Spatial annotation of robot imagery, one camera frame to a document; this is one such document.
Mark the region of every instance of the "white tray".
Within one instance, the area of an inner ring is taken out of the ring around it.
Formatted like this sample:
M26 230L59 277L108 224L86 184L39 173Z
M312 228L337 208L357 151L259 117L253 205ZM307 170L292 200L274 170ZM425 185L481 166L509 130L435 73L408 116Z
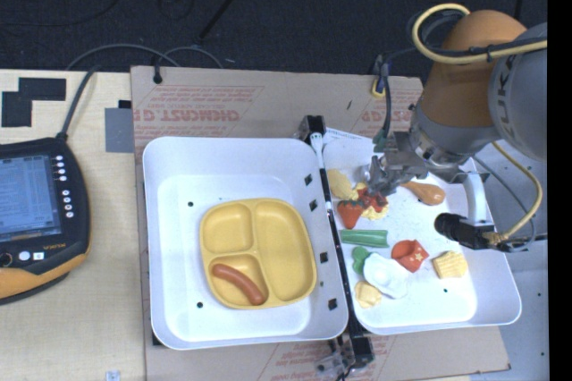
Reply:
M320 340L343 332L348 308L311 147L294 139L162 137L145 148L143 172L151 323L165 346ZM250 198L283 199L302 216L317 268L305 299L230 309L211 293L200 253L202 216L214 205Z
M327 169L338 169L352 184L363 179L373 155L368 139L336 139L324 148ZM401 240L418 240L430 257L410 275L408 294L401 299L383 296L382 302L363 309L355 300L354 286L364 280L352 268L351 252L355 245L342 243L349 285L357 319L374 334L403 334L464 326L510 324L518 319L521 301L505 254L495 250L471 250L438 234L433 221L440 213L467 215L467 197L460 184L447 184L432 175L420 181L436 184L446 192L440 205L427 206L408 189L398 188L388 197L389 212L379 220L360 217L354 230L387 230L389 248L366 248L391 258L391 248ZM333 200L335 209L337 199ZM338 229L342 221L335 215ZM440 279L433 269L432 258L447 250L461 251L468 263L462 278Z

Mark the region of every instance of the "sausage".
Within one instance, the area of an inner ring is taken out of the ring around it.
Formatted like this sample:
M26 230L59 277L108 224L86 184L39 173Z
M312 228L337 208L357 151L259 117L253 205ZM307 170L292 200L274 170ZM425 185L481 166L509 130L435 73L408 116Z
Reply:
M266 301L266 297L260 292L258 286L245 274L228 265L217 263L211 269L213 276L219 277L236 285L242 293L244 293L250 304L262 305Z

